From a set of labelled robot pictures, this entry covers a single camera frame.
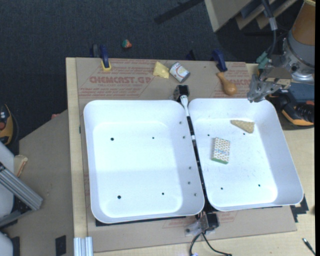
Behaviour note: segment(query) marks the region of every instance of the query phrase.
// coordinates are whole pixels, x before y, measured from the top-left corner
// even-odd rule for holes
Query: pen
[[[310,249],[310,251],[311,251],[314,255],[316,255],[314,249],[312,249],[312,247],[311,247],[310,243],[307,241],[307,239],[302,238],[302,240],[304,241],[305,245]]]

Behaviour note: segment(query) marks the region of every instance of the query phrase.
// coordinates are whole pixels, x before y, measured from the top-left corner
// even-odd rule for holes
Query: brown triangular object
[[[231,124],[241,128],[242,130],[250,134],[254,132],[254,128],[255,128],[254,122],[248,122],[248,121],[242,121],[242,120],[231,120]]]

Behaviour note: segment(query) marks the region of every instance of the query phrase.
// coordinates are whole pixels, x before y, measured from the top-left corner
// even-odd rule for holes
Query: can
[[[183,83],[189,76],[190,72],[186,70],[179,61],[174,63],[170,68],[170,74],[175,77],[179,82]]]

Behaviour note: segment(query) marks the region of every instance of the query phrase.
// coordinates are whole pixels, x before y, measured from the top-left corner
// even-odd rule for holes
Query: empty white tray
[[[94,100],[83,112],[91,210],[103,223],[180,217],[204,207],[183,107]]]
[[[192,120],[210,204],[220,211],[298,204],[303,189],[274,106],[267,100],[194,99]],[[254,122],[253,133],[231,120]],[[228,164],[211,160],[213,138],[230,141]]]

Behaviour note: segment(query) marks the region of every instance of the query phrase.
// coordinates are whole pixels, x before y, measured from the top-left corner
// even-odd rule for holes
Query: wooden table
[[[247,65],[249,73],[255,71],[255,65]],[[84,176],[82,164],[81,137],[79,134],[80,117],[78,104],[77,66],[76,58],[66,58],[68,117],[70,137],[70,160],[72,177],[73,225],[74,236],[85,238],[88,236],[86,204],[84,191]],[[301,256],[312,255],[303,243],[306,238],[313,249],[316,249],[315,235],[315,136],[314,128],[299,130],[284,130],[284,135],[298,171],[307,204],[310,208],[306,214],[298,216],[297,231],[247,236],[215,240],[212,246],[223,252],[237,256],[273,255],[273,256]],[[187,256],[189,244],[175,244],[146,247],[139,249],[117,250],[95,253],[97,256]],[[193,251],[200,256],[215,255],[205,242],[197,242]]]

